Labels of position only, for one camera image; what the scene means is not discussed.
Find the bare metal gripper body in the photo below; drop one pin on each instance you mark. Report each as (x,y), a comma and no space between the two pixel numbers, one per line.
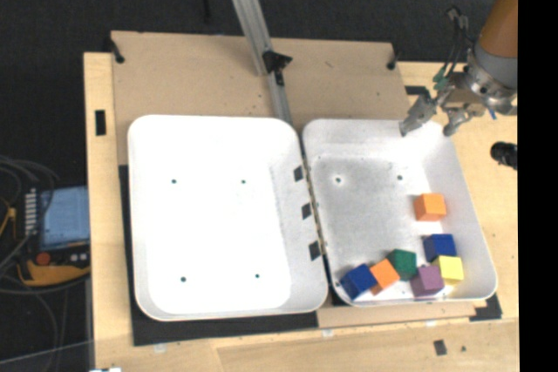
(481,93)

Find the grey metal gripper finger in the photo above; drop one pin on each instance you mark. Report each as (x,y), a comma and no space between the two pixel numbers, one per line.
(457,121)
(418,113)

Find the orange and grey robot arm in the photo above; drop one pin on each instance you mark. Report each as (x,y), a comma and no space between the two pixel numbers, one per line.
(501,26)

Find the orange cube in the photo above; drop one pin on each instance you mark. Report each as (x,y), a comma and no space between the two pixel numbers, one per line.
(429,207)
(384,274)

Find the white plastic tray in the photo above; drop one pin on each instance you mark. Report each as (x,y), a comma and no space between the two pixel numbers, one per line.
(218,222)
(366,209)

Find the dark blue cube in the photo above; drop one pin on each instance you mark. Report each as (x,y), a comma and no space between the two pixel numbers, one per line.
(440,246)

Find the yellow cube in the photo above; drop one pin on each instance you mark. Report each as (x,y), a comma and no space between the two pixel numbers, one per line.
(451,269)

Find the green cube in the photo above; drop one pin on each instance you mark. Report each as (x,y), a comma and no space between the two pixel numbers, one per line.
(403,263)

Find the purple cube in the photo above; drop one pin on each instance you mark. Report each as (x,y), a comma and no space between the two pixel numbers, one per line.
(428,281)

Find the brown cardboard board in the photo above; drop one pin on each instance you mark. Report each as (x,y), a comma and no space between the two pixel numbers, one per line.
(187,78)

